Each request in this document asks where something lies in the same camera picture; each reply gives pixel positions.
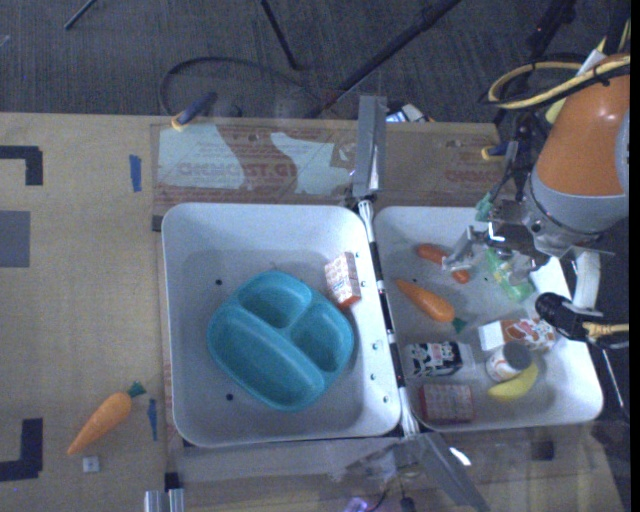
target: beige table surface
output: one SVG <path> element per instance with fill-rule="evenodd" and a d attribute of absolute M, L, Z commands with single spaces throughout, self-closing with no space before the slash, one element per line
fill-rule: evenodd
<path fill-rule="evenodd" d="M 25 186 L 23 162 L 0 160 L 0 210 L 31 212 L 30 266 L 0 268 L 0 461 L 20 457 L 23 419 L 44 420 L 43 470 L 35 479 L 0 482 L 2 511 L 135 511 L 142 509 L 145 491 L 164 488 L 168 456 L 162 290 L 159 234 L 150 226 L 151 127 L 167 122 L 161 117 L 0 114 L 0 145 L 34 145 L 44 155 L 43 186 Z M 490 130 L 484 133 L 494 137 Z M 142 162 L 140 192 L 132 187 L 130 155 Z M 469 204 L 474 199 L 469 196 Z M 83 454 L 67 456 L 69 443 L 99 403 L 134 380 L 142 382 L 147 394 L 134 399 L 130 417 Z M 150 398 L 158 405 L 157 441 L 147 417 Z M 580 446 L 589 446 L 590 460 L 602 461 L 601 450 L 589 439 Z M 469 450 L 491 445 L 465 436 L 460 441 Z M 565 444 L 574 442 L 575 437 Z M 83 473 L 85 455 L 99 457 L 98 473 Z M 566 469 L 562 475 L 572 474 L 573 460 L 571 456 L 560 461 Z M 513 470 L 512 463 L 508 466 L 505 471 Z M 523 498 L 529 503 L 531 496 L 539 496 L 538 501 L 550 496 L 547 491 L 558 482 L 558 474 L 552 472 L 548 481 L 536 476 L 527 484 L 527 468 L 515 486 L 506 479 L 506 486 L 495 487 L 496 480 L 485 477 L 502 473 L 480 467 L 475 468 L 476 481 L 487 498 L 501 503 L 514 493 L 529 496 Z M 619 510 L 606 461 L 585 462 L 577 473 L 577 480 L 555 489 L 554 495 L 568 492 L 573 496 L 569 501 L 576 503 L 589 502 L 585 492 L 597 494 L 595 508 L 573 509 L 598 510 L 594 503 L 608 500 L 610 510 Z M 594 481 L 599 486 L 595 494 L 589 492 Z M 291 482 L 273 485 L 281 485 L 285 493 L 296 492 Z M 276 487 L 270 487 L 270 493 L 281 496 Z M 316 498 L 328 492 L 305 488 L 314 496 L 305 505 L 295 506 L 294 500 L 289 501 L 294 508 L 265 508 L 247 494 L 245 483 L 231 482 L 228 489 L 226 506 L 215 510 L 325 510 Z M 254 494 L 264 492 L 252 489 Z M 205 486 L 203 491 L 208 496 L 211 489 Z M 230 495 L 237 495 L 237 505 L 228 501 Z M 326 510 L 338 510 L 339 503 L 336 500 Z M 437 509 L 449 510 L 444 505 Z"/>

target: yellow cable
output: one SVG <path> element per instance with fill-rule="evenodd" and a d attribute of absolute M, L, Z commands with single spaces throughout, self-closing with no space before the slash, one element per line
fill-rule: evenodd
<path fill-rule="evenodd" d="M 597 340 L 600 336 L 609 336 L 617 332 L 629 332 L 629 324 L 604 325 L 593 322 L 583 322 L 582 327 L 587 330 L 587 336 L 592 340 Z"/>
<path fill-rule="evenodd" d="M 555 96 L 559 96 L 560 94 L 562 94 L 563 92 L 566 92 L 568 90 L 570 90 L 573 87 L 576 87 L 584 82 L 587 82 L 589 80 L 592 80 L 594 78 L 597 78 L 597 76 L 599 75 L 604 75 L 606 73 L 608 73 L 609 71 L 613 71 L 615 69 L 624 67 L 624 66 L 629 66 L 631 65 L 631 55 L 626 54 L 626 55 L 622 55 L 616 59 L 613 59 L 609 62 L 606 62 L 604 64 L 596 64 L 592 69 L 585 71 L 584 73 L 581 73 L 580 75 L 576 75 L 575 77 L 573 77 L 570 80 L 567 80 L 566 82 L 553 87 L 541 94 L 538 94 L 537 96 L 533 96 L 531 98 L 527 98 L 524 100 L 516 100 L 516 101 L 506 101 L 506 102 L 501 102 L 498 99 L 498 94 L 497 92 L 500 91 L 500 89 L 510 80 L 512 80 L 514 77 L 523 74 L 523 73 L 530 73 L 532 71 L 535 71 L 536 69 L 573 69 L 573 70 L 579 70 L 580 67 L 582 66 L 582 64 L 579 63 L 572 63 L 572 62 L 553 62 L 553 61 L 548 61 L 548 62 L 540 62 L 537 64 L 527 64 L 525 66 L 520 66 L 517 69 L 514 69 L 513 71 L 507 73 L 506 75 L 503 75 L 502 77 L 500 77 L 498 80 L 496 80 L 493 85 L 489 88 L 489 92 L 488 92 L 488 96 L 489 96 L 489 100 L 496 104 L 497 106 L 499 106 L 500 108 L 503 109 L 522 109 L 522 108 L 527 108 L 527 107 L 531 107 L 534 105 L 537 105 L 539 103 L 543 103 L 549 99 L 554 98 Z"/>

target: green bottle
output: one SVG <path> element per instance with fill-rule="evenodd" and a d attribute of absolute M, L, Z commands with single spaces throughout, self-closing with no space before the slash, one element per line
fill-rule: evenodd
<path fill-rule="evenodd" d="M 535 287 L 528 279 L 517 285 L 509 284 L 509 276 L 512 273 L 510 259 L 500 259 L 496 254 L 496 251 L 492 248 L 487 249 L 486 254 L 487 262 L 489 263 L 489 271 L 495 280 L 498 281 L 502 289 L 507 292 L 507 295 L 512 301 L 522 302 L 536 291 Z"/>

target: blue tape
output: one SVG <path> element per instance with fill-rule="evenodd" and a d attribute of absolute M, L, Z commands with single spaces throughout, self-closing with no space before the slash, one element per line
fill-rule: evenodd
<path fill-rule="evenodd" d="M 142 160 L 139 156 L 129 155 L 131 185 L 134 192 L 142 192 Z"/>

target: blue dish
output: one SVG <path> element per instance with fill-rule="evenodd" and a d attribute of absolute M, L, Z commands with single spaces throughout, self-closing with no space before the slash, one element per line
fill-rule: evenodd
<path fill-rule="evenodd" d="M 240 286 L 212 316 L 216 363 L 268 406 L 301 411 L 318 400 L 353 352 L 351 324 L 326 297 L 272 270 Z"/>

